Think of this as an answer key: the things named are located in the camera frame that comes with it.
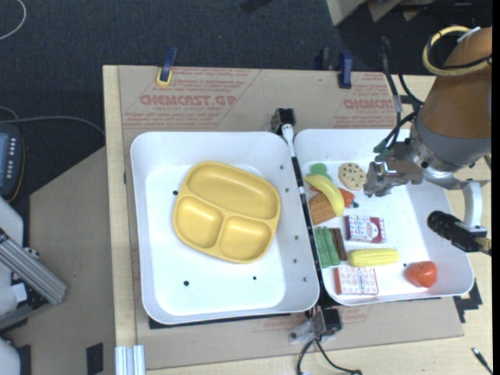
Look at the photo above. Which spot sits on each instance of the black cylinder on white bracket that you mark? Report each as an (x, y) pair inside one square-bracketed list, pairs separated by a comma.
[(445, 225)]

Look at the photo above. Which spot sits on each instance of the red tomato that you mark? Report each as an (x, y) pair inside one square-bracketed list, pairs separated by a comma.
[(422, 273)]

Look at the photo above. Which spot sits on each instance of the orange carrot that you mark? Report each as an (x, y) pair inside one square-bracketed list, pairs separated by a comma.
[(347, 197)]

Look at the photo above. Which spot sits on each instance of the yellow banana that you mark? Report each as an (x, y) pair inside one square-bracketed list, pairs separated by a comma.
[(332, 193)]

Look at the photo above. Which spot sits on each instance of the orange waffle wedge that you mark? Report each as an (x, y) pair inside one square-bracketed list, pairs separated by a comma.
[(321, 209)]

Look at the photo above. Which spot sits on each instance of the yellow corn cob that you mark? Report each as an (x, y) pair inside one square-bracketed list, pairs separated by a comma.
[(373, 257)]

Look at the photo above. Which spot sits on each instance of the green broccoli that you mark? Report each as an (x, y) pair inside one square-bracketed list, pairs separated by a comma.
[(320, 169)]

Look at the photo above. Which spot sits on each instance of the brown cardboard board red print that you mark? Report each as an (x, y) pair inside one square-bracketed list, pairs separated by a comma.
[(234, 100)]

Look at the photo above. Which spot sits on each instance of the yellow divided plate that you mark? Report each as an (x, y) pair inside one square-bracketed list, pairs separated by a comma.
[(226, 193)]

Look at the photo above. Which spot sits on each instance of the beige chocolate chip biscuit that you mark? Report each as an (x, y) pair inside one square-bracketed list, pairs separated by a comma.
[(352, 176)]

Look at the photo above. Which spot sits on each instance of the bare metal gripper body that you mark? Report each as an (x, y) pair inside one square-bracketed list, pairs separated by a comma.
[(406, 166)]

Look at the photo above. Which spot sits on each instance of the red and white carton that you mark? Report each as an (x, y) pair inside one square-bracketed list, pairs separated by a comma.
[(365, 229)]

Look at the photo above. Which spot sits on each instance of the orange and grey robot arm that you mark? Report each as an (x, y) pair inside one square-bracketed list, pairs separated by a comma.
[(457, 104)]

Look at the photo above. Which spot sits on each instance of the green asparagus bundle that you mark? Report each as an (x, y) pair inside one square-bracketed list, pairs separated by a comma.
[(326, 248)]

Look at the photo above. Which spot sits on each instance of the thin black and white rod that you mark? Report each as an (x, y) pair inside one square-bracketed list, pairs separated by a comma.
[(301, 184)]

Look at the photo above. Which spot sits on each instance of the white plastic tray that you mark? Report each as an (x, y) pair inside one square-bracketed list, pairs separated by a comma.
[(218, 287), (422, 217)]

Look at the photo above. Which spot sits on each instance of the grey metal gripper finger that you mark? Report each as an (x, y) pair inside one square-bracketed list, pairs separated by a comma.
[(384, 184), (371, 178)]

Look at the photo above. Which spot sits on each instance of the brown chocolate bar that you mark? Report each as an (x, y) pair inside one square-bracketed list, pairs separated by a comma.
[(339, 244)]

